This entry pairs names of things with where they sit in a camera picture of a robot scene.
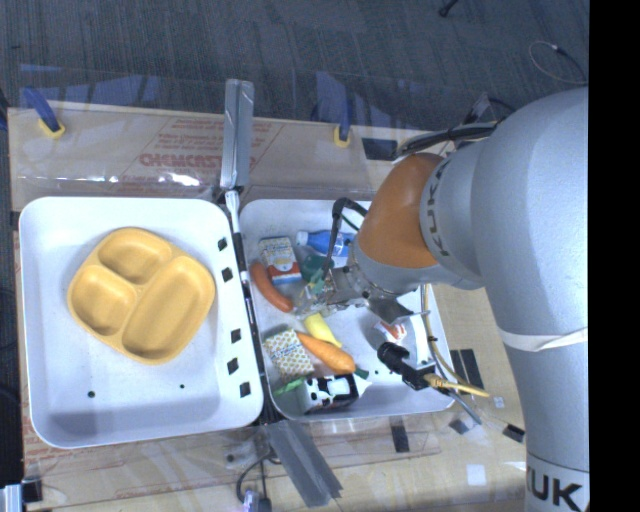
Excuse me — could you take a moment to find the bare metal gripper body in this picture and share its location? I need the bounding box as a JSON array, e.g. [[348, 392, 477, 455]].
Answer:
[[321, 264, 374, 309]]

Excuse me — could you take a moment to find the green rounded toy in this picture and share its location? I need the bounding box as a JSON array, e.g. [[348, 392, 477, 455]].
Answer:
[[299, 254, 336, 284]]

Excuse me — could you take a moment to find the yellow banana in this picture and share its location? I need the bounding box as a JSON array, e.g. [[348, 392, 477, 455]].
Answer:
[[303, 311, 344, 350]]

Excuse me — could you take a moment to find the blue and white bottle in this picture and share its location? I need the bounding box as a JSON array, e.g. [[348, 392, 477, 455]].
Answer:
[[295, 229, 357, 259]]

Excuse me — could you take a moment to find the white and orange packet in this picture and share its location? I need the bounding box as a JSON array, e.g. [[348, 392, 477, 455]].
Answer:
[[373, 319, 408, 344]]

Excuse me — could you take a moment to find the orange carrot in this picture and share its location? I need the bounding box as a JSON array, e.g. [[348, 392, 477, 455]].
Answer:
[[295, 330, 371, 380]]

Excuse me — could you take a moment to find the orange and white carton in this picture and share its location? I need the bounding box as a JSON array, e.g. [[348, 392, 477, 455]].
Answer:
[[257, 235, 303, 287]]

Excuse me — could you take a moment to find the orange sausage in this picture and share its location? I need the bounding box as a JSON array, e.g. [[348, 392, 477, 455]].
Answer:
[[249, 261, 295, 315]]

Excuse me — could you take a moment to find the yellow patterned packet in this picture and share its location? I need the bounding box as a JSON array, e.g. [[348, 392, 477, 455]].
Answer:
[[262, 327, 316, 379]]

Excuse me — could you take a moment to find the thin black and white rod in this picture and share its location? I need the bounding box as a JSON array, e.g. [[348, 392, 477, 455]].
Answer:
[[224, 189, 269, 426]]

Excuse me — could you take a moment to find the green flat piece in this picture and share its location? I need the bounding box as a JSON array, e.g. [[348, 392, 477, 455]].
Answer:
[[271, 376, 307, 399]]

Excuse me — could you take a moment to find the white plastic tray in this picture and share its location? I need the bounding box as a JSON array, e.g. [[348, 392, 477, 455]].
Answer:
[[238, 198, 458, 423], [18, 195, 265, 450]]

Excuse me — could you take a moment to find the yellow divided plate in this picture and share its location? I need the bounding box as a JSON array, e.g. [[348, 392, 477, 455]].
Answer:
[[65, 226, 218, 366]]

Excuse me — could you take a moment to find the brown cardboard board red print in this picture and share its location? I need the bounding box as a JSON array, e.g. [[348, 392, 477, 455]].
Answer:
[[6, 99, 527, 507]]

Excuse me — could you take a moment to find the black cylinder on white bracket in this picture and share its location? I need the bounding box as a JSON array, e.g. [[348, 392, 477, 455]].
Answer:
[[376, 310, 438, 392]]

